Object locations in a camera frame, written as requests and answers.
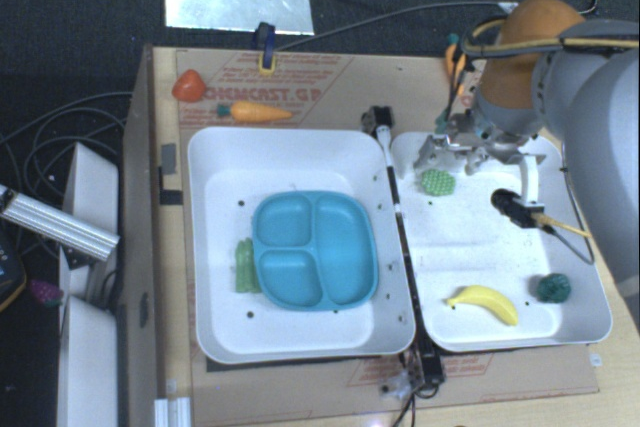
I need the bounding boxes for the white plastic tray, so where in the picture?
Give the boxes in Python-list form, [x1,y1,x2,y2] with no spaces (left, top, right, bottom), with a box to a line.
[389,130,614,353]
[187,125,418,365]

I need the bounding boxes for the thin black and white rod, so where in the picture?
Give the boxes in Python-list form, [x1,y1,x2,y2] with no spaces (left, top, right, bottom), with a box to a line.
[377,124,432,366]

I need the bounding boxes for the black cylinder on white bracket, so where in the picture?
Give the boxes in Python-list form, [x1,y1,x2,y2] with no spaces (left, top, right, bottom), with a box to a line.
[490,154,547,230]

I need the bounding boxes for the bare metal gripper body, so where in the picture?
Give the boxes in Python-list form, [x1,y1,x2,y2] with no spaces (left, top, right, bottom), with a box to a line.
[446,111,547,166]

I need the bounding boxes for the orange carrot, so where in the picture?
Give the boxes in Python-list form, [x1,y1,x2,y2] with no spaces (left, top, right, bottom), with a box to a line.
[215,100,294,124]

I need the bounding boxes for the purple grapes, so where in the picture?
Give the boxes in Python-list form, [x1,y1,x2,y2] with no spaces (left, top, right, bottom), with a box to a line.
[28,278,66,309]

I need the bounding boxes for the dark green broccoli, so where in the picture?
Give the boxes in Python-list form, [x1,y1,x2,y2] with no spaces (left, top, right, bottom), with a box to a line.
[536,272,573,304]

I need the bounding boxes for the brown cardboard board red print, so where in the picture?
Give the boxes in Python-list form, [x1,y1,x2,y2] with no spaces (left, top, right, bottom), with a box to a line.
[174,47,601,417]

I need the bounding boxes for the green grapes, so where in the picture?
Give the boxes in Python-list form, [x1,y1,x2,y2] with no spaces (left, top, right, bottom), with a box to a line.
[419,167,458,198]

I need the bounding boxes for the black block with thin wires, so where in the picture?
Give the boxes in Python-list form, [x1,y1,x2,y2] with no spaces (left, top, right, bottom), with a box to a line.
[361,105,397,137]
[399,348,447,397]

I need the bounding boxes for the blue divided plate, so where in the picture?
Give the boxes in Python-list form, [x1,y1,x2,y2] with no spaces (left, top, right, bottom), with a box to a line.
[251,190,380,313]

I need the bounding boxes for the red strawberry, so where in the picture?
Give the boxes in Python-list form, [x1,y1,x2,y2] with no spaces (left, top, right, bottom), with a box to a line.
[171,68,208,104]

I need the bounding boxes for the yellow banana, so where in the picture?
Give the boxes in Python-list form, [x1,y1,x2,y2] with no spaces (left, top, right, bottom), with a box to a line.
[445,284,520,328]

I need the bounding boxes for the light green pea pod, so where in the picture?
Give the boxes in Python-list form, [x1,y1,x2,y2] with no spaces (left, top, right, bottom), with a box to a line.
[234,237,262,295]

